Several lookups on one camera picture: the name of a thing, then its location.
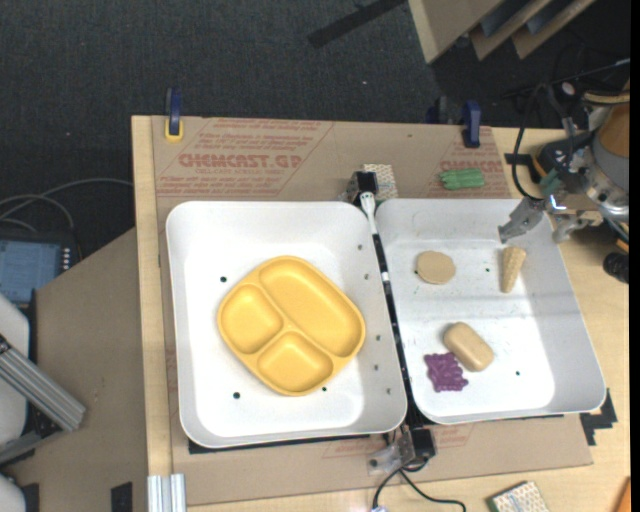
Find white patterned packet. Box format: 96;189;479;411
362;162;398;200

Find tan bread loaf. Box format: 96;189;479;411
442;321;496;373

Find yellow divided plate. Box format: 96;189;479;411
216;254;368;398

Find green edged patterned packet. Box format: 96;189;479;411
487;480;547;512

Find thin black and white rod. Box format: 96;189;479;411
359;191;417;427

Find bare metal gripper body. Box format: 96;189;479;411
541;170;631;222

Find brown cardboard board red print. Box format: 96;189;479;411
149;115;596;507

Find tan ice cream cone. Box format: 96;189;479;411
500;245;528;295

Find black block with thin wires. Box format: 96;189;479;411
397;427;438;462
344;169;379;206

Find purple grapes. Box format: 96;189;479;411
423;351;470;394

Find tan round biscuit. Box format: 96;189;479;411
414;249;458;286

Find green asparagus bundle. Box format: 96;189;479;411
438;167;486;192

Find white plastic tray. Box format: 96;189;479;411
164;199;409;449
373;197;608;426

